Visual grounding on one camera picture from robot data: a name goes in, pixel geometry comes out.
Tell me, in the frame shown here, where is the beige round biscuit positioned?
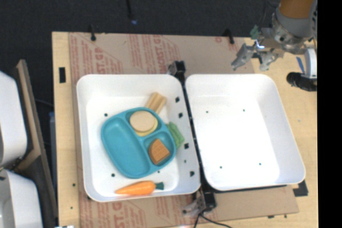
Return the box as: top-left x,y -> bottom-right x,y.
129,110 -> 159,137

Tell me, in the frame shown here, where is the brown bread slice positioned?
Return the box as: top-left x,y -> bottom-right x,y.
147,138 -> 171,166

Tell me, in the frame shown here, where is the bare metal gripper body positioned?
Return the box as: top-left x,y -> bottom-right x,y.
253,24 -> 308,57

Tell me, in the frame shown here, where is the blue divided plate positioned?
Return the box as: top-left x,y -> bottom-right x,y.
100,106 -> 178,179

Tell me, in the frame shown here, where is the green toy vegetable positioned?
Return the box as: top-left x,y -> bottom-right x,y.
167,121 -> 185,150

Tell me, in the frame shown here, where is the black cylinder on white bracket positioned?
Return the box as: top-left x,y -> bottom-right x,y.
286,46 -> 318,92

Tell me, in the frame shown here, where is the white plastic tray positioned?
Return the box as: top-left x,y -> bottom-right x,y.
184,73 -> 307,193
76,73 -> 202,203

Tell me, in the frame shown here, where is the orange carrot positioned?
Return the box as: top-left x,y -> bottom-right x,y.
114,180 -> 165,196

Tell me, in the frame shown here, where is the thin black rod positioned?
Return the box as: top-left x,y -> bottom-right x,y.
177,72 -> 208,197

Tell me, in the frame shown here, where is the brown cardboard board red print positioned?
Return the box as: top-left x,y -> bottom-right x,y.
68,32 -> 300,228

